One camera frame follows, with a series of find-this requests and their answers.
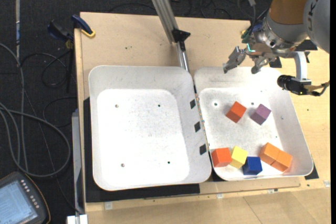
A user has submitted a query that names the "orange cube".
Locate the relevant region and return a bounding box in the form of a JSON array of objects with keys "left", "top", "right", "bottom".
[
  {"left": 258, "top": 142, "right": 281, "bottom": 165},
  {"left": 225, "top": 101, "right": 248, "bottom": 124},
  {"left": 270, "top": 150, "right": 293, "bottom": 173}
]

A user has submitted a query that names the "white plastic tray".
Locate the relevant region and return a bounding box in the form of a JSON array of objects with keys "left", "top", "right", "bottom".
[
  {"left": 88, "top": 65, "right": 213, "bottom": 191},
  {"left": 193, "top": 66, "right": 314, "bottom": 182}
]

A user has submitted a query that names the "blue cube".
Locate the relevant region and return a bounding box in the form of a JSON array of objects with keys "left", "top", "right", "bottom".
[{"left": 241, "top": 156, "right": 264, "bottom": 176}]

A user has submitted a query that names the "yellow cube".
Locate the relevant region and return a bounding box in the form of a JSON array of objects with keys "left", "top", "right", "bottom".
[{"left": 229, "top": 145, "right": 249, "bottom": 169}]

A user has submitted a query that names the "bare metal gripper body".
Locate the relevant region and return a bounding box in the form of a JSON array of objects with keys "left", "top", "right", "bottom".
[{"left": 243, "top": 24, "right": 298, "bottom": 62}]

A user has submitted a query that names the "black cylinder on white bracket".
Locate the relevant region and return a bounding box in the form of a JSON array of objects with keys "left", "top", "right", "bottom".
[{"left": 277, "top": 51, "right": 313, "bottom": 95}]

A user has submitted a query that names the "red cube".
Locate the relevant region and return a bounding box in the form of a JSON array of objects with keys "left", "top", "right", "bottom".
[{"left": 211, "top": 147, "right": 233, "bottom": 168}]

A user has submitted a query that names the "purple cube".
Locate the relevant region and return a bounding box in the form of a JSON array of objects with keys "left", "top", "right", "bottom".
[{"left": 250, "top": 103, "right": 272, "bottom": 126}]

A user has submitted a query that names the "pale wood board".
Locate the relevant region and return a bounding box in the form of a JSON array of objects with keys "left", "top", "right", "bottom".
[{"left": 74, "top": 12, "right": 331, "bottom": 212}]

